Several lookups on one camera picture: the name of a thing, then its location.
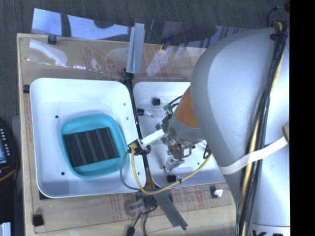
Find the teal basket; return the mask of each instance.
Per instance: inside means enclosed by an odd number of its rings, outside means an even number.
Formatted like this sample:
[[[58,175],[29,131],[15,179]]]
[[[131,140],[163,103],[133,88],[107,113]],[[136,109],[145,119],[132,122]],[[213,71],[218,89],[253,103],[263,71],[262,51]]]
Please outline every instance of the teal basket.
[[[78,177],[100,177],[120,170],[127,145],[112,117],[95,114],[69,119],[61,125],[59,136],[67,164]]]

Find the black device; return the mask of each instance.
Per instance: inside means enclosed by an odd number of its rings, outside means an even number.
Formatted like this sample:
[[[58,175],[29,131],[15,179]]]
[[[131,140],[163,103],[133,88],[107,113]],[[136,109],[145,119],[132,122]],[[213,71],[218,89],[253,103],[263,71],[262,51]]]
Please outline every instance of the black device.
[[[17,169],[17,151],[13,137],[0,120],[0,181],[11,176]]]

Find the cable tie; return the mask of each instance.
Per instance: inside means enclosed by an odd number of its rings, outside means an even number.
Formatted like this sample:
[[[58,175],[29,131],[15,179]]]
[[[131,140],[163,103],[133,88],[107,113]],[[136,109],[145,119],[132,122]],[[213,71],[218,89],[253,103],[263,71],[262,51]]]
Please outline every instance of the cable tie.
[[[236,162],[232,163],[229,166],[218,167],[223,175],[230,175],[235,172],[238,172],[240,169],[244,168],[249,163],[258,161],[260,159],[267,157],[268,155],[273,154],[274,152],[285,147],[286,145],[288,145],[288,142],[285,139],[285,137],[282,136],[280,139],[276,140],[275,142],[271,143],[265,148],[244,155],[243,157],[241,157],[240,159],[238,159]]]

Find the dark floor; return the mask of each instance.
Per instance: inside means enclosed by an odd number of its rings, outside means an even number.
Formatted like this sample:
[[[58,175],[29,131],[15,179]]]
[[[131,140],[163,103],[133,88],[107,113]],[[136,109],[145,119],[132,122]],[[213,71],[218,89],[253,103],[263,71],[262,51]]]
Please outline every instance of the dark floor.
[[[273,19],[288,18],[290,0],[0,0],[0,119],[13,133],[13,117],[19,114],[16,34],[30,33],[35,8],[63,14],[133,26],[152,20],[211,26],[263,28]],[[5,198],[8,180],[0,182],[0,223],[11,221],[12,234],[21,235],[21,196]]]

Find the cable connector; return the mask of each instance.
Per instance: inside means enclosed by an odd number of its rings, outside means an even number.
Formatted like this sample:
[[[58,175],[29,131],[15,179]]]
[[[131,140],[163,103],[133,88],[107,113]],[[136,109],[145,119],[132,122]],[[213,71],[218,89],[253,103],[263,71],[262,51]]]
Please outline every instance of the cable connector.
[[[149,154],[151,152],[151,146],[147,145],[144,147],[139,139],[134,140],[131,144],[128,145],[129,153],[131,153],[131,147],[134,148],[135,155]]]

